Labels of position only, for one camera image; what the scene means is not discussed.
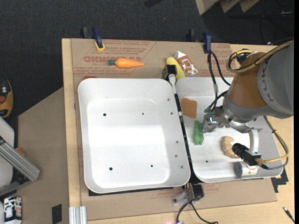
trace orange carrot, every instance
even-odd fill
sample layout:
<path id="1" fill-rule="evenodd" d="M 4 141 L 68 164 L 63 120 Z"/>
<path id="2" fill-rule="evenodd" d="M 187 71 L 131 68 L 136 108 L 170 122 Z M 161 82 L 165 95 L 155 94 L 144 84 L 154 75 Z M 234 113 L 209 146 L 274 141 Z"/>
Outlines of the orange carrot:
<path id="1" fill-rule="evenodd" d="M 144 63 L 120 57 L 117 58 L 116 61 L 109 60 L 109 65 L 117 65 L 119 68 L 132 68 L 137 66 L 143 66 Z"/>

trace black floor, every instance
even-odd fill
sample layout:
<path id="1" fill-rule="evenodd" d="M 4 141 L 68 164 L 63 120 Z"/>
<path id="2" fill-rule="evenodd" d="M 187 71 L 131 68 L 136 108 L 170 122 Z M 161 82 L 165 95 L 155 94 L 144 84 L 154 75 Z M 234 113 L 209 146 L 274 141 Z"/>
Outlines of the black floor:
<path id="1" fill-rule="evenodd" d="M 63 86 L 61 39 L 79 37 L 82 25 L 97 26 L 103 39 L 184 41 L 209 31 L 213 42 L 279 43 L 294 37 L 295 0 L 261 0 L 243 13 L 226 14 L 216 3 L 200 15 L 195 0 L 0 0 L 0 77 L 14 91 L 14 112 L 24 111 Z M 231 18 L 235 15 L 256 17 Z"/>

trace orange and black tool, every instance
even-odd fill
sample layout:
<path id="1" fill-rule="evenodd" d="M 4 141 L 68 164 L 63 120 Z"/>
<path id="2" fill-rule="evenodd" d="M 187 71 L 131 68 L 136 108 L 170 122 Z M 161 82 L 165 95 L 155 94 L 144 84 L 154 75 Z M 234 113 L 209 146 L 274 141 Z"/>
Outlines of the orange and black tool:
<path id="1" fill-rule="evenodd" d="M 7 118 L 14 104 L 13 90 L 8 80 L 0 79 L 0 116 Z"/>

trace black pen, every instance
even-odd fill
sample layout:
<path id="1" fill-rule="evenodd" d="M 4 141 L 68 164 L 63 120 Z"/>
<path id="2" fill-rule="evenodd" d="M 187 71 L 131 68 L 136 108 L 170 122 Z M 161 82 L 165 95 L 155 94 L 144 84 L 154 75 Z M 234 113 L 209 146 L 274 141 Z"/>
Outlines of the black pen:
<path id="1" fill-rule="evenodd" d="M 292 219 L 292 221 L 295 223 L 295 220 L 292 217 L 292 215 L 290 214 L 289 210 L 286 207 L 284 207 L 284 210 L 285 210 L 286 214 L 289 216 L 289 218 Z"/>

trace yellow corn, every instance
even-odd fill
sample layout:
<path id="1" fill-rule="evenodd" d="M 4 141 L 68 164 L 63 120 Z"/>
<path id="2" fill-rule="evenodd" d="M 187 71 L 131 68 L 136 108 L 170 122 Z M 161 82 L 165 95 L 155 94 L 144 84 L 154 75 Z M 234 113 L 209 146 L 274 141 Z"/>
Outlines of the yellow corn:
<path id="1" fill-rule="evenodd" d="M 179 63 L 177 62 L 177 60 L 173 57 L 168 57 L 166 59 L 166 64 L 167 65 L 175 65 L 177 68 L 177 74 L 176 74 L 176 80 L 179 80 L 180 78 L 185 77 L 185 73 L 183 72 L 181 66 L 179 65 Z"/>

